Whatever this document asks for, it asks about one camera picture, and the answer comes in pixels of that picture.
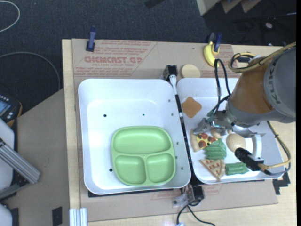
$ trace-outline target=blue clamp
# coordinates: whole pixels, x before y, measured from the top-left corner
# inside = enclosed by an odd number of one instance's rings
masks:
[[[89,34],[89,41],[87,42],[86,51],[94,52],[94,47],[95,47],[94,40],[95,40],[95,36],[96,36],[96,27],[95,26],[91,26],[90,34]]]
[[[218,32],[214,43],[214,49],[213,49],[214,52],[217,52],[218,49],[220,48],[221,40],[222,40],[222,34]]]

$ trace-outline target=white cable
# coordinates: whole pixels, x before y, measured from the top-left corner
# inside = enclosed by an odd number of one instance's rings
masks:
[[[3,32],[3,31],[6,31],[7,29],[11,28],[12,26],[14,26],[14,25],[19,21],[19,18],[20,18],[20,9],[19,9],[18,6],[17,6],[15,3],[13,3],[13,2],[10,2],[10,1],[0,1],[0,2],[3,2],[3,3],[9,3],[9,4],[15,6],[15,8],[18,10],[18,18],[16,19],[16,21],[14,21],[14,23],[11,24],[10,26],[8,26],[7,28],[0,30],[0,32]]]

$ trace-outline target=table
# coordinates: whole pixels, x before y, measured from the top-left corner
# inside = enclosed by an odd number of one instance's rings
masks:
[[[66,136],[68,154],[68,175],[69,175],[69,198],[70,208],[81,208],[79,191],[79,168],[76,137],[76,118],[75,118],[75,96],[73,81],[73,62],[72,62],[72,41],[62,40],[63,47],[63,73],[64,73],[64,95],[66,113]],[[251,51],[254,54],[267,56],[277,47],[267,46],[232,46],[233,52]],[[278,196],[278,204],[233,208],[226,210],[210,210],[196,212],[196,215],[204,220],[213,222],[216,225],[296,225],[296,127],[295,122],[290,124],[273,123],[276,131],[279,131],[282,140],[289,147],[292,154],[292,168],[289,171],[290,185],[281,188],[281,195]],[[183,213],[180,218],[186,226],[198,225],[199,222],[191,213]],[[158,215],[142,218],[127,218],[110,221],[89,222],[90,226],[102,225],[175,225],[176,214]]]

